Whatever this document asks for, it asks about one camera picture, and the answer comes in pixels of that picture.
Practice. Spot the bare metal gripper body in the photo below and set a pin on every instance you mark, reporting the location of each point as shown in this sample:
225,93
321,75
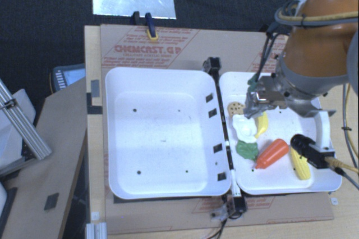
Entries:
273,93

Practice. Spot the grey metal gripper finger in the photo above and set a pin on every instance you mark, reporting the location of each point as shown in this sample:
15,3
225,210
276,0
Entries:
262,109
249,111

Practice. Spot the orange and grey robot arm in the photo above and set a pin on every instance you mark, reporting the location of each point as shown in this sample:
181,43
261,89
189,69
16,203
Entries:
317,44

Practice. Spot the brown biscuit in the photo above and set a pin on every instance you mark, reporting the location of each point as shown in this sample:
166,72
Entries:
234,109

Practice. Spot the yellow banana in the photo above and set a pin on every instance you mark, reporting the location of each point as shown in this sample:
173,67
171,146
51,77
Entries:
263,125

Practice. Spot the white fried egg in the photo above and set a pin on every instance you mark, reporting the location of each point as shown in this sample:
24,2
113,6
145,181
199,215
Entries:
245,129

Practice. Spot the thin black and white rod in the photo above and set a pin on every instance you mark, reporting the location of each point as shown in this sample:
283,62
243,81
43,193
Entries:
224,125

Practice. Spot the green lettuce leaf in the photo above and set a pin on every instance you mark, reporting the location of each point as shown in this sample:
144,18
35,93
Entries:
246,150

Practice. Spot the orange toy bottle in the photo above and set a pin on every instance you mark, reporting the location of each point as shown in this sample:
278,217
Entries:
273,153

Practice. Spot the yellow corn cob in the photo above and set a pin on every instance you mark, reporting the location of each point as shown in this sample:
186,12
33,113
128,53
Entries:
300,169

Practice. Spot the white plastic tray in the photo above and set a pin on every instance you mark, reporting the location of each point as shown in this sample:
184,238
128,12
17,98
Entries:
280,179
162,134

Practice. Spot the brown cardboard board red print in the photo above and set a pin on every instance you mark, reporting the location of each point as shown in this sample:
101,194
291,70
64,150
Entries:
196,44

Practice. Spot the black cylinder on white bracket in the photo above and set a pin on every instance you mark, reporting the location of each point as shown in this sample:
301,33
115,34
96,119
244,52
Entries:
307,148

